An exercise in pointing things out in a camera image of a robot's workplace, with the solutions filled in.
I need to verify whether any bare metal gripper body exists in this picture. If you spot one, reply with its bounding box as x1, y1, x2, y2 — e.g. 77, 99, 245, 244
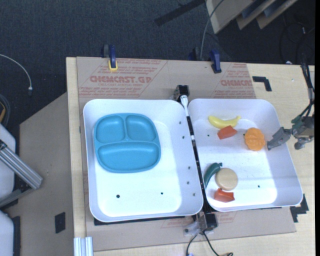
290, 115, 315, 138

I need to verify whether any thin black and white rod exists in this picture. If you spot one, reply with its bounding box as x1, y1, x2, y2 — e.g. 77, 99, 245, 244
180, 94, 209, 214

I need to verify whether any blue divided plate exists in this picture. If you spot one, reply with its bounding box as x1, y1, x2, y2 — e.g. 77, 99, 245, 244
93, 112, 161, 174

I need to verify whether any brown cardboard board red print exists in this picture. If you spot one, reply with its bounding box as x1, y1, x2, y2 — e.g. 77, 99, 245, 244
76, 56, 298, 252

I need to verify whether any beige round biscuit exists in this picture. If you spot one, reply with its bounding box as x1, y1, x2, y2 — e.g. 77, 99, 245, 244
214, 167, 239, 191

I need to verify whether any black block with thin wires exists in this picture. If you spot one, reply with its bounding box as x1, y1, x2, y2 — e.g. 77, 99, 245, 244
184, 212, 219, 236
171, 84, 190, 100

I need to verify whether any white plastic tray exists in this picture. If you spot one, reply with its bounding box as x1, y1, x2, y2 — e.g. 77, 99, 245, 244
82, 98, 205, 223
187, 97, 304, 213

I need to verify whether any yellow banana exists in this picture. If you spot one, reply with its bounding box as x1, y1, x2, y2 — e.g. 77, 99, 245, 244
207, 114, 242, 130

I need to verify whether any green pepper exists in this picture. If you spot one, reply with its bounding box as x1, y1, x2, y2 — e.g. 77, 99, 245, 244
203, 162, 223, 189

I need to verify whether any orange-red wedge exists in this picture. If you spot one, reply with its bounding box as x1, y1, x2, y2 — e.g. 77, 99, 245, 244
213, 187, 236, 203
216, 125, 238, 141

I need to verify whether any orange tangerine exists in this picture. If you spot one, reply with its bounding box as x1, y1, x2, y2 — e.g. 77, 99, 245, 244
243, 127, 267, 152

